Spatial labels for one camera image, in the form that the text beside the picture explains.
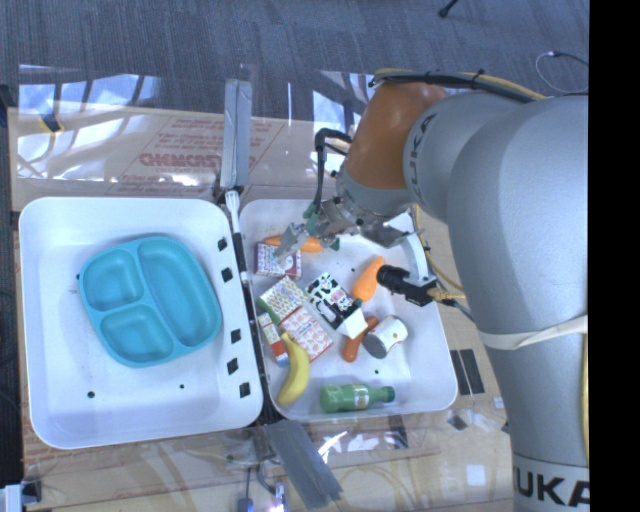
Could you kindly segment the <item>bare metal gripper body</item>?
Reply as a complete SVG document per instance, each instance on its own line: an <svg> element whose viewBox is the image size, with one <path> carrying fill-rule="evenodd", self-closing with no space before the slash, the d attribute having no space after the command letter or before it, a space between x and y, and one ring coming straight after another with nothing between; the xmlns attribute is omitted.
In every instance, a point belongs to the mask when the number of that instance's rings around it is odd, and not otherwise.
<svg viewBox="0 0 640 512"><path fill-rule="evenodd" d="M317 240L333 240L339 235L359 233L355 220L350 218L338 198L312 203L303 213L304 229Z"/></svg>

